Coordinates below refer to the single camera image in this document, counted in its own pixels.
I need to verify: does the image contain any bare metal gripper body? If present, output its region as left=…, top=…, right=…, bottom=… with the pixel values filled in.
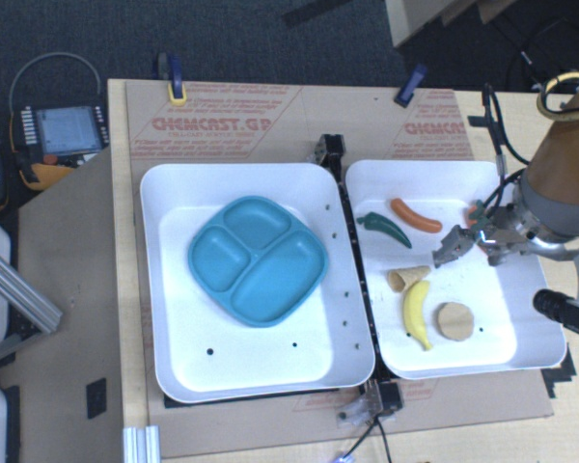
left=473, top=204, right=541, bottom=256

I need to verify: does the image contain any orange sausage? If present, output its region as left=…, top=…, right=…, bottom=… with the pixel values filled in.
left=390, top=197, right=444, bottom=234

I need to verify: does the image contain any tan ice cream cone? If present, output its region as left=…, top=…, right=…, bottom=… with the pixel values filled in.
left=386, top=264, right=432, bottom=293

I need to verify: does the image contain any green chili pepper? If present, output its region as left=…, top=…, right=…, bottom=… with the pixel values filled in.
left=355, top=211, right=413, bottom=250

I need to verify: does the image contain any yellow banana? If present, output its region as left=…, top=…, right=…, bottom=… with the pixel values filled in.
left=402, top=279, right=435, bottom=352

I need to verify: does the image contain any round tan biscuit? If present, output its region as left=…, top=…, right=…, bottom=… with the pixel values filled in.
left=432, top=301, right=476, bottom=342

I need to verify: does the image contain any white plastic tray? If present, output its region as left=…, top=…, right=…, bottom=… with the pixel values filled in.
left=139, top=162, right=377, bottom=404
left=345, top=158, right=568, bottom=381

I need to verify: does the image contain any blue divided plate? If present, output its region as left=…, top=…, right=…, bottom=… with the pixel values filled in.
left=187, top=195, right=330, bottom=329

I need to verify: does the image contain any brown cardboard board red print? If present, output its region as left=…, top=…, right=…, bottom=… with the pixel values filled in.
left=124, top=80, right=556, bottom=460

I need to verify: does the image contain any black cylinder on white bracket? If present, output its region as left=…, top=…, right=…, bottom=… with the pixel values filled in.
left=530, top=235, right=579, bottom=336

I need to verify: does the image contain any black block with thin wires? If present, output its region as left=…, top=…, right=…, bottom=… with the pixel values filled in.
left=313, top=133, right=346, bottom=169
left=337, top=380, right=405, bottom=427

